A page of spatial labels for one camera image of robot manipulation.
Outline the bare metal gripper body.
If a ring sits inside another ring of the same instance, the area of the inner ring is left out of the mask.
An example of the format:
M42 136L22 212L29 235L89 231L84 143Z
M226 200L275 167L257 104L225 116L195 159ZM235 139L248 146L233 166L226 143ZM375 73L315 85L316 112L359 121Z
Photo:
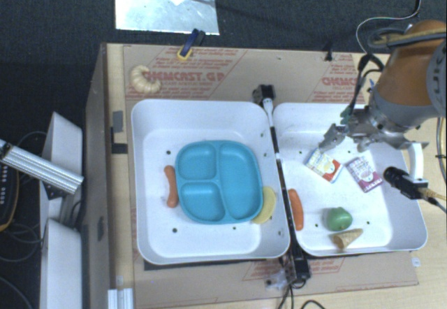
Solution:
M406 150L412 144L405 133L419 127L430 118L428 107L363 107L343 111L347 136L370 137L375 143L387 143L396 150Z

